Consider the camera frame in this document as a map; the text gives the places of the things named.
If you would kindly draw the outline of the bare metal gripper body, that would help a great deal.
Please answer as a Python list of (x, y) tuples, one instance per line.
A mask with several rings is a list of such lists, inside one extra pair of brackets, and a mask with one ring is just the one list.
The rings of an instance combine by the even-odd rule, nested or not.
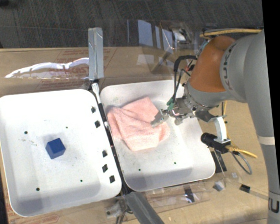
[(182, 124), (187, 118), (191, 119), (196, 117), (197, 104), (191, 99), (188, 99), (187, 96), (175, 100), (170, 98), (167, 102), (167, 106), (169, 115), (175, 118), (175, 125)]

